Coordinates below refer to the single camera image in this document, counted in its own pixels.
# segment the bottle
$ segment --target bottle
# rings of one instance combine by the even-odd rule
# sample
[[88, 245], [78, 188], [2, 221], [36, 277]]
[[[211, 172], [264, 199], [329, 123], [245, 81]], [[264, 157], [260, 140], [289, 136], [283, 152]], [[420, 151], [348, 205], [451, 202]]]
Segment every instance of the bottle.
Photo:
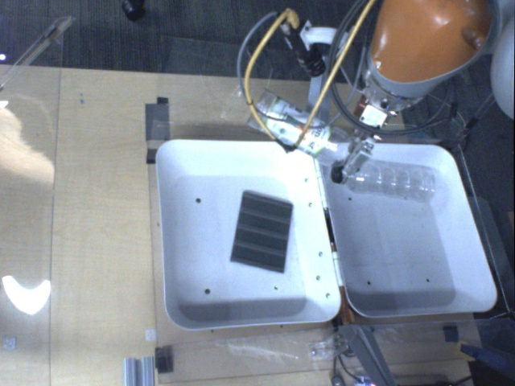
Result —
[[[293, 146], [299, 139], [309, 113], [265, 90], [256, 104], [268, 130], [281, 142]], [[261, 129], [251, 117], [249, 125]], [[342, 129], [325, 125], [314, 118], [311, 128], [299, 143], [299, 150], [316, 158], [320, 164], [332, 166], [348, 154], [349, 136]]]
[[390, 195], [406, 200], [429, 202], [436, 188], [433, 169], [381, 160], [368, 160], [345, 185], [356, 193]]

